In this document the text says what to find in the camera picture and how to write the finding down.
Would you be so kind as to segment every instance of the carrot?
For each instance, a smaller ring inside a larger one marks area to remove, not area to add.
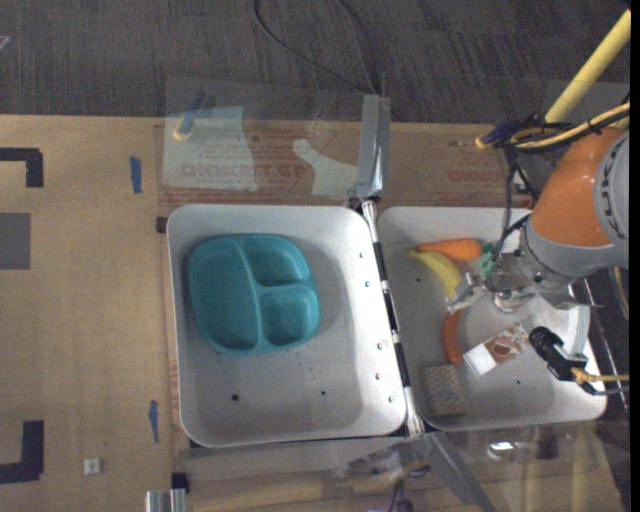
[[[473,238],[442,240],[418,245],[418,252],[438,251],[457,261],[471,261],[482,254],[482,245]]]
[[[442,323],[442,345],[447,361],[451,364],[460,364],[462,362],[462,354],[458,348],[458,324],[462,316],[462,309],[453,313],[447,313]]]

